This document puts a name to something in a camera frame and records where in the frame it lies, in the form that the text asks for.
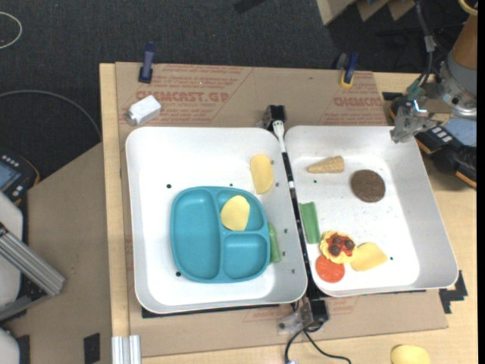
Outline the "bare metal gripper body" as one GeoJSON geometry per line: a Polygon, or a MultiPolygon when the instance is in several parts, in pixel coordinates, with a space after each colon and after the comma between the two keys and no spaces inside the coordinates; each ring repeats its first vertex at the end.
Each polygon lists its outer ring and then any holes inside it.
{"type": "Polygon", "coordinates": [[[425,83],[405,96],[404,115],[448,122],[452,118],[477,120],[477,100],[459,86],[425,83]]]}

